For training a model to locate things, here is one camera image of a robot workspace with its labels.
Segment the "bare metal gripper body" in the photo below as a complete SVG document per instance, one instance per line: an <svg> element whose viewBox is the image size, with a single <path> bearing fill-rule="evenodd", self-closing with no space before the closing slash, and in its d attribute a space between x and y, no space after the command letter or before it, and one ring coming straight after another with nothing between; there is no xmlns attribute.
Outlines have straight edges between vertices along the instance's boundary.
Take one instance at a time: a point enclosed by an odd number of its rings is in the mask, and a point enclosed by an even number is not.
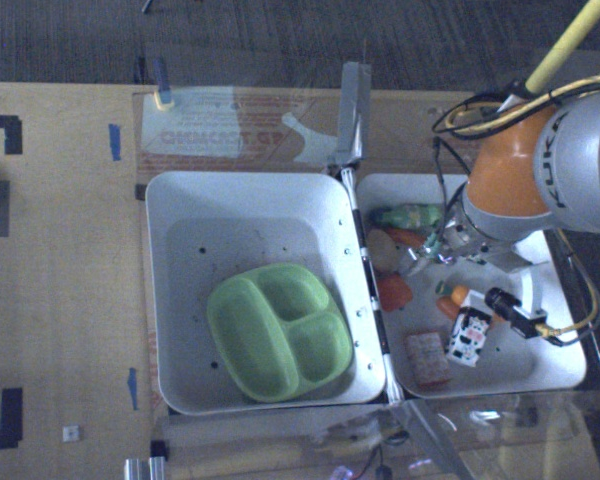
<svg viewBox="0 0 600 480"><path fill-rule="evenodd" d="M485 235L469 221L452 219L445 227L443 243L453 256L486 263L513 273L531 266L531 261L515 250L515 243Z"/></svg>

